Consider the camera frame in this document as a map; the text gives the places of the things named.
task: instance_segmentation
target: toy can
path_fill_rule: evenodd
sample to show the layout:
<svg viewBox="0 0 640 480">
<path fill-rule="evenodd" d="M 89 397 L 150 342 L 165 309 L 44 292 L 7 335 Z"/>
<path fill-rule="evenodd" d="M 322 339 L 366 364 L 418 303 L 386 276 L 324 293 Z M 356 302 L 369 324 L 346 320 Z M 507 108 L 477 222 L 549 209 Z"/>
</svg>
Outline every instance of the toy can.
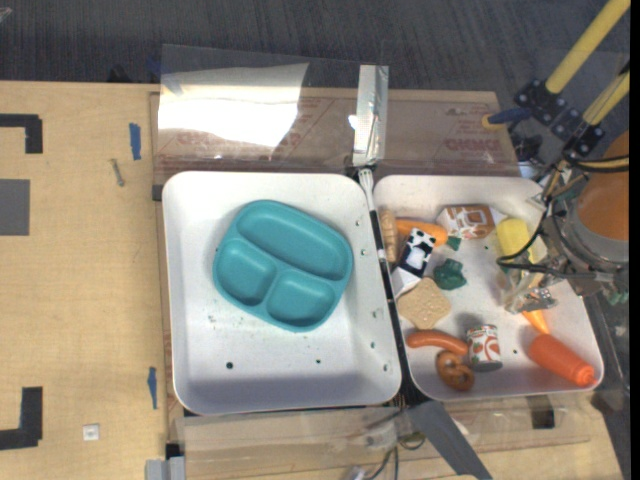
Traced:
<svg viewBox="0 0 640 480">
<path fill-rule="evenodd" d="M 477 372 L 491 372 L 502 368 L 498 328 L 495 325 L 478 325 L 467 331 L 469 362 Z"/>
</svg>

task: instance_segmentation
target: clear plastic sheet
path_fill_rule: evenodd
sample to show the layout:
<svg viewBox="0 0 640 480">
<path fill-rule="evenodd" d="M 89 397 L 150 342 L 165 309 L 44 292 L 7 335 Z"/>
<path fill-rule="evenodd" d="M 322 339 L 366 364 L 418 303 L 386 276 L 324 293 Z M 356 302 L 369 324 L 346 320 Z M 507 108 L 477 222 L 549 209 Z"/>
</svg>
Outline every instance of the clear plastic sheet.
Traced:
<svg viewBox="0 0 640 480">
<path fill-rule="evenodd" d="M 552 414 L 546 407 L 532 412 L 524 399 L 488 400 L 473 407 L 448 404 L 446 408 L 478 452 L 590 439 L 589 415 L 579 400 L 555 395 L 544 403 L 549 403 Z M 440 456 L 416 429 L 409 413 L 396 407 L 186 417 L 175 424 L 187 475 L 194 478 L 321 470 L 326 471 L 326 478 L 346 478 L 354 467 L 371 475 L 396 447 L 403 467 L 410 461 Z"/>
<path fill-rule="evenodd" d="M 164 46 L 156 183 L 184 170 L 343 172 L 359 73 L 354 62 Z"/>
<path fill-rule="evenodd" d="M 9 14 L 11 14 L 11 9 L 9 7 L 0 7 L 0 23 L 7 19 Z"/>
<path fill-rule="evenodd" d="M 500 109 L 495 93 L 386 94 L 393 51 L 380 58 L 361 65 L 165 45 L 154 182 L 184 170 L 345 173 L 367 138 L 380 139 L 367 163 L 381 175 L 520 174 L 506 129 L 482 126 Z M 382 82 L 363 77 L 365 66 L 379 68 Z M 368 83 L 375 90 L 363 91 Z"/>
</svg>

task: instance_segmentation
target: teal plate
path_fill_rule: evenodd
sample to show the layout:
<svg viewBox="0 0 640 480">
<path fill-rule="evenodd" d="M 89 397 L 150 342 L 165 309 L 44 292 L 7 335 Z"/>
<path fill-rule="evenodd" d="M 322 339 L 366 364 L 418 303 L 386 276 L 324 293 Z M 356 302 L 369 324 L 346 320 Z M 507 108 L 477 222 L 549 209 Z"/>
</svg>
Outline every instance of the teal plate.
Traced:
<svg viewBox="0 0 640 480">
<path fill-rule="evenodd" d="M 213 261 L 213 282 L 235 306 L 306 332 L 324 323 L 349 282 L 353 255 L 336 230 L 276 201 L 240 210 Z"/>
</svg>

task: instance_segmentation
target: white tray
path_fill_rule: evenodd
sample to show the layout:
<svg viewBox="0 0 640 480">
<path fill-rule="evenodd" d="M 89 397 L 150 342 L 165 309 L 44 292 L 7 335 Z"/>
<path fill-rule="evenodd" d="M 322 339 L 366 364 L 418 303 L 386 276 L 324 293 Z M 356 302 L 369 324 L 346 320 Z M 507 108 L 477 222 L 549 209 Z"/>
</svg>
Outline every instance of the white tray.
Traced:
<svg viewBox="0 0 640 480">
<path fill-rule="evenodd" d="M 377 183 L 374 199 L 379 209 L 386 207 L 398 216 L 431 222 L 435 222 L 444 206 L 485 204 L 505 215 L 524 219 L 529 231 L 533 232 L 541 210 L 528 201 L 539 192 L 539 185 L 523 178 L 401 175 L 389 176 Z M 446 258 L 463 264 L 462 273 L 467 284 L 456 290 L 443 291 L 452 310 L 438 322 L 436 329 L 464 339 L 465 331 L 476 324 L 496 325 L 504 366 L 497 371 L 477 373 L 474 387 L 459 392 L 447 387 L 438 377 L 435 357 L 439 349 L 407 348 L 416 386 L 425 395 L 443 401 L 594 389 L 595 386 L 578 388 L 528 359 L 526 350 L 536 331 L 523 316 L 506 312 L 499 303 L 496 284 L 499 268 L 495 263 L 498 251 L 495 231 L 482 240 L 463 241 L 458 251 L 443 245 L 434 249 L 425 275 L 430 275 Z M 551 333 L 593 365 L 599 384 L 604 376 L 604 365 L 582 299 L 575 295 L 567 281 L 552 286 L 550 291 L 558 300 L 558 305 L 545 313 Z M 401 318 L 401 326 L 405 337 L 415 330 L 404 318 Z"/>
<path fill-rule="evenodd" d="M 354 266 L 331 317 L 292 333 L 216 291 L 217 245 L 245 204 L 272 199 L 342 233 Z M 184 172 L 165 185 L 174 387 L 198 414 L 374 405 L 401 371 L 362 189 L 345 176 Z"/>
</svg>

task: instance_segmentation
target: gray carpet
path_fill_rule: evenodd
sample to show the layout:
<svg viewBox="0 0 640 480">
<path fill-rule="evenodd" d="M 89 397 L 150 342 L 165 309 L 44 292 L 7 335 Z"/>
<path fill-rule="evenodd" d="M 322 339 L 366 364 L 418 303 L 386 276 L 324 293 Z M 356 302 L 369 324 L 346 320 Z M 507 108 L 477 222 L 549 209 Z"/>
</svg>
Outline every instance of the gray carpet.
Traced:
<svg viewBox="0 0 640 480">
<path fill-rule="evenodd" d="M 0 79 L 101 82 L 120 64 L 145 82 L 147 59 L 177 44 L 385 63 L 393 88 L 490 90 L 508 108 L 607 1 L 0 0 L 13 9 L 0 23 Z M 629 52 L 628 12 L 564 96 L 586 109 Z M 602 126 L 595 153 L 628 128 L 628 96 Z"/>
</svg>

